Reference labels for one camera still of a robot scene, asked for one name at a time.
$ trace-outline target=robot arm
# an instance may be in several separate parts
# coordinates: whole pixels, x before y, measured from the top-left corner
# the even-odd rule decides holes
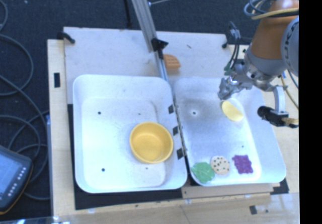
[[[271,81],[285,70],[298,77],[298,0],[273,0],[267,12],[259,5],[271,0],[250,0],[244,11],[255,19],[261,19],[252,41],[245,52],[244,59],[238,59],[239,30],[230,23],[230,32],[236,40],[231,60],[225,67],[225,75],[219,87],[218,96],[226,100],[234,93],[249,90],[253,86],[273,92],[275,109],[260,107],[258,115],[276,126],[297,127],[288,123],[285,111],[284,90],[286,86],[273,86]],[[248,13],[247,7],[259,13]]]

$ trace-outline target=white tray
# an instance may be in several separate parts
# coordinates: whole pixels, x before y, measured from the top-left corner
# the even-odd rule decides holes
[[[133,155],[129,135],[144,121],[178,127],[170,85],[158,77],[81,75],[73,83],[75,177],[89,193],[177,189],[187,180],[180,133],[168,160],[144,164]]]
[[[230,162],[228,174],[215,174],[207,183],[192,177],[202,186],[282,181],[286,167],[272,125],[257,115],[257,109],[265,105],[261,91],[252,88],[233,95],[232,102],[244,115],[235,122],[221,110],[219,84],[220,78],[183,78],[174,85],[189,167],[209,163],[213,156],[224,156]],[[235,155],[248,155],[253,172],[239,174],[232,159]]]

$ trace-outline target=device screen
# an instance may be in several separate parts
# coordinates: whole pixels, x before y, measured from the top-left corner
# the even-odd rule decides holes
[[[4,193],[22,164],[0,154],[0,194]]]

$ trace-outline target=yellow bowl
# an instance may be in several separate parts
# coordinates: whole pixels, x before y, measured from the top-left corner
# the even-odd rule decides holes
[[[173,140],[168,130],[155,122],[143,122],[130,134],[133,155],[143,163],[160,163],[167,160],[173,151]]]

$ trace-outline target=black floor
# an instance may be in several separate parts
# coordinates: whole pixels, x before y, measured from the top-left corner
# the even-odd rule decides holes
[[[8,20],[0,25],[0,145],[18,151],[37,143],[37,134],[29,126],[17,134],[25,125],[21,119],[26,121],[39,115],[45,119],[48,114],[47,39],[56,39],[64,26],[126,28],[128,19],[123,0],[0,1],[8,8]],[[158,31],[229,34],[228,22],[233,21],[247,38],[253,36],[258,24],[243,13],[247,2],[173,0],[153,5],[151,12]],[[131,28],[139,29],[130,0],[129,11]],[[0,4],[0,23],[5,18],[5,7]],[[51,214],[46,199],[49,196],[46,126],[40,117],[31,124],[43,144],[34,162],[34,174],[40,172],[40,175],[27,187],[28,194],[24,194],[11,211],[0,215],[0,221]],[[35,150],[32,147],[22,153],[34,157]]]

